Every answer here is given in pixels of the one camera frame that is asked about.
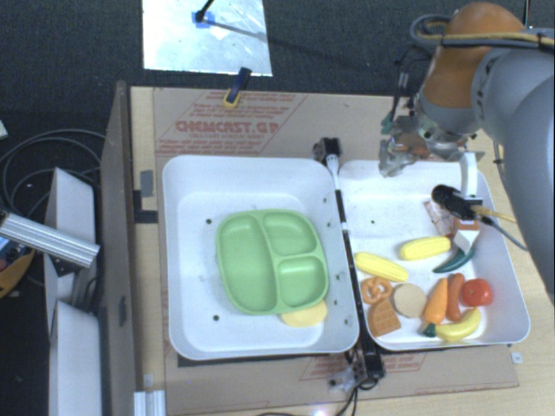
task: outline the red tomato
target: red tomato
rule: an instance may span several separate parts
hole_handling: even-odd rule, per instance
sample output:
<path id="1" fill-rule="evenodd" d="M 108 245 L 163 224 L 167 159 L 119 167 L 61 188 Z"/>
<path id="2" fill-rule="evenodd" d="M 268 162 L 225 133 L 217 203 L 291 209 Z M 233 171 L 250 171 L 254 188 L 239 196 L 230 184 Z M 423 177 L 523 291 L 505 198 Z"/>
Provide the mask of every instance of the red tomato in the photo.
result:
<path id="1" fill-rule="evenodd" d="M 479 307 L 492 303 L 492 289 L 484 279 L 471 279 L 462 285 L 462 302 L 468 307 Z"/>

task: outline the toy food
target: toy food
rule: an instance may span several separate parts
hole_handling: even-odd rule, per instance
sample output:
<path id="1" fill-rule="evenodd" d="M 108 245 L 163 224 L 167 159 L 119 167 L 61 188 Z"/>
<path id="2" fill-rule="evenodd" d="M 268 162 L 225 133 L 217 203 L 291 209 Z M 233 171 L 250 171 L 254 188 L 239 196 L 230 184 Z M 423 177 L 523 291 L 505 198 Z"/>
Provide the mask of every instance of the toy food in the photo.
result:
<path id="1" fill-rule="evenodd" d="M 365 273 L 388 279 L 391 282 L 406 282 L 408 280 L 408 271 L 401 265 L 376 254 L 356 253 L 355 266 Z"/>
<path id="2" fill-rule="evenodd" d="M 449 277 L 447 282 L 447 319 L 457 322 L 462 317 L 459 308 L 460 289 L 465 282 L 465 277 L 461 273 L 456 273 Z"/>
<path id="3" fill-rule="evenodd" d="M 406 317 L 420 317 L 426 307 L 426 295 L 412 283 L 399 285 L 393 293 L 395 309 Z"/>
<path id="4" fill-rule="evenodd" d="M 468 307 L 479 307 L 492 303 L 492 289 L 484 279 L 466 281 L 461 291 L 462 303 Z"/>
<path id="5" fill-rule="evenodd" d="M 381 277 L 369 277 L 361 283 L 362 300 L 368 305 L 374 305 L 387 299 L 393 292 L 393 287 L 388 280 Z"/>
<path id="6" fill-rule="evenodd" d="M 307 309 L 291 311 L 281 315 L 282 321 L 291 327 L 303 328 L 312 327 L 322 322 L 328 314 L 328 307 L 325 301 L 320 301 Z"/>
<path id="7" fill-rule="evenodd" d="M 401 259 L 421 260 L 449 251 L 451 240 L 445 236 L 411 240 L 401 247 Z"/>
<path id="8" fill-rule="evenodd" d="M 368 312 L 368 326 L 374 337 L 386 335 L 401 327 L 399 318 L 389 299 L 372 305 Z"/>
<path id="9" fill-rule="evenodd" d="M 435 326 L 439 325 L 447 313 L 447 278 L 443 277 L 435 287 L 424 309 L 424 319 L 428 324 L 424 330 L 427 337 L 435 337 Z"/>
<path id="10" fill-rule="evenodd" d="M 435 333 L 445 341 L 458 341 L 476 331 L 478 325 L 480 325 L 480 320 L 480 310 L 470 309 L 460 321 L 435 327 Z"/>
<path id="11" fill-rule="evenodd" d="M 470 247 L 468 252 L 464 252 L 461 249 L 457 250 L 457 253 L 445 263 L 442 263 L 439 267 L 434 268 L 432 271 L 434 273 L 448 273 L 450 271 L 455 271 L 465 263 L 467 263 L 474 256 L 474 247 Z"/>

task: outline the white tray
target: white tray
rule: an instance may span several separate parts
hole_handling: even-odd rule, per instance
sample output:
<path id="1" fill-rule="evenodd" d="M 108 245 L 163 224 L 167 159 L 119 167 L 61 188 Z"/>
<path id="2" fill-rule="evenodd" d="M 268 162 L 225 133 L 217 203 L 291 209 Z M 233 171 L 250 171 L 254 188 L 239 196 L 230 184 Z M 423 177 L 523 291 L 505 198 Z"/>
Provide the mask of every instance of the white tray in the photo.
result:
<path id="1" fill-rule="evenodd" d="M 342 166 L 339 181 L 353 252 L 367 251 L 397 262 L 408 271 L 408 281 L 420 286 L 426 294 L 441 277 L 449 274 L 432 272 L 449 258 L 448 253 L 407 262 L 399 259 L 398 250 L 408 240 L 438 235 L 424 203 L 430 200 L 432 190 L 439 184 L 460 188 L 459 164 L 419 162 L 406 167 L 402 175 L 385 179 L 378 171 L 377 162 L 356 160 Z M 477 194 L 484 199 L 484 206 L 493 209 L 486 181 L 480 173 Z M 464 274 L 466 279 L 484 278 L 492 287 L 493 303 L 480 307 L 483 317 L 473 335 L 456 342 L 430 339 L 421 335 L 422 319 L 399 316 L 401 329 L 376 337 L 375 341 L 388 350 L 403 351 L 515 343 L 527 337 L 530 318 L 505 239 L 499 232 L 481 226 L 473 259 L 456 272 Z M 361 271 L 358 276 L 360 281 L 368 277 Z M 364 307 L 367 314 L 369 306 Z"/>
<path id="2" fill-rule="evenodd" d="M 169 334 L 178 353 L 211 359 L 341 353 L 359 326 L 333 181 L 309 159 L 179 156 L 164 167 Z M 285 208 L 314 224 L 328 264 L 328 315 L 292 328 L 277 315 L 247 315 L 225 294 L 216 231 L 239 211 Z"/>

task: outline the black fabric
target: black fabric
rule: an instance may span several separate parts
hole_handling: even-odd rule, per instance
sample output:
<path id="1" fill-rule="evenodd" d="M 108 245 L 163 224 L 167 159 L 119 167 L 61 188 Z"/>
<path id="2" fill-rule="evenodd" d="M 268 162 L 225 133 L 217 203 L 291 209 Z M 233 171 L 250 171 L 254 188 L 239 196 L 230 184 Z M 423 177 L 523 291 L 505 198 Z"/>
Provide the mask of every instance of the black fabric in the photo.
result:
<path id="1" fill-rule="evenodd" d="M 252 77 L 249 89 L 392 94 L 393 60 L 408 43 L 409 24 L 473 1 L 498 3 L 517 16 L 522 11 L 523 0 L 263 0 L 273 77 Z M 552 28 L 554 2 L 532 0 L 529 23 Z M 0 142 L 0 155 L 58 127 L 103 133 L 118 80 L 229 88 L 229 76 L 143 69 L 141 15 L 141 0 L 0 0 L 0 120 L 10 134 Z M 415 67 L 410 91 L 424 72 L 424 65 Z M 101 150 L 101 143 L 90 142 Z M 11 179 L 33 171 L 33 159 L 90 165 L 71 146 L 44 144 L 14 162 Z M 17 203 L 29 208 L 36 191 L 22 190 Z M 41 279 L 41 269 L 36 261 L 30 274 Z M 47 414 L 43 291 L 29 281 L 18 289 L 19 297 L 0 300 L 0 413 Z"/>

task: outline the toy carrot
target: toy carrot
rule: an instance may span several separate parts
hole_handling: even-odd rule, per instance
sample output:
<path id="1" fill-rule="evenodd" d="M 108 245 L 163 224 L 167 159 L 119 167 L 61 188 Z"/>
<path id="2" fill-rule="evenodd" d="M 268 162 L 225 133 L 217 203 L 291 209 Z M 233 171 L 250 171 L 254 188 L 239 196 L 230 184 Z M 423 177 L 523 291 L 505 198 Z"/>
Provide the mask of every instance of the toy carrot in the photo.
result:
<path id="1" fill-rule="evenodd" d="M 435 326 L 439 325 L 447 312 L 447 278 L 443 277 L 435 287 L 424 309 L 424 319 L 428 324 L 423 334 L 435 337 Z"/>

